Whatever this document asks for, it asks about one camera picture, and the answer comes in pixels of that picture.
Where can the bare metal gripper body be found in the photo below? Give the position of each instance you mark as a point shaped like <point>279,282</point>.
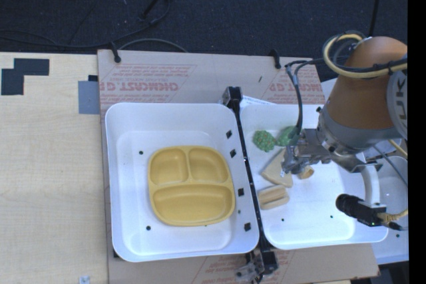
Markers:
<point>319,147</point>

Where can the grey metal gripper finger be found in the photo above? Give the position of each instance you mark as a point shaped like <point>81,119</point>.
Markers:
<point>300,165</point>
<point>287,161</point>

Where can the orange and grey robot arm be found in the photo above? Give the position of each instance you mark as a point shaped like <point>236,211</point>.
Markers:
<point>362,93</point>

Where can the tan biscuit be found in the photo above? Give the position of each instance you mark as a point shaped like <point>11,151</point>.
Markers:
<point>307,173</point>

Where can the beige pizza slice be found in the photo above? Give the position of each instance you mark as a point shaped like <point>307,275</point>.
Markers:
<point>276,174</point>

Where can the green broccoli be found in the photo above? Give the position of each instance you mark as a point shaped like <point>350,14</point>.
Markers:
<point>285,136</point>

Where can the green grapes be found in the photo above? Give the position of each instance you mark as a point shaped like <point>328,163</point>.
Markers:
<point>264,140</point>

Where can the beige hot dog bun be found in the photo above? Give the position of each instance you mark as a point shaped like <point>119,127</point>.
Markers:
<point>273,197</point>

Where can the thin black and white rod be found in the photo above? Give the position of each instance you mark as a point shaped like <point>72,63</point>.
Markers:
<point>250,176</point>

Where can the white plastic tray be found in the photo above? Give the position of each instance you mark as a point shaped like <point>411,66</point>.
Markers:
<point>313,219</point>
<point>133,209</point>

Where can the white paper sheet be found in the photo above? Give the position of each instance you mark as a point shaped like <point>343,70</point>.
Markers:
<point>256,100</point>

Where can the yellow divided plate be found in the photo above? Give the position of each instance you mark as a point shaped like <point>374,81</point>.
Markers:
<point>189,196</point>

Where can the brown cardboard board red print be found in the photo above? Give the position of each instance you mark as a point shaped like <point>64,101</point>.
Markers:
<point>186,83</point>

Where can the black cylinder on white bracket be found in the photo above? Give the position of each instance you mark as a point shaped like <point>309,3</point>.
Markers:
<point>356,207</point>

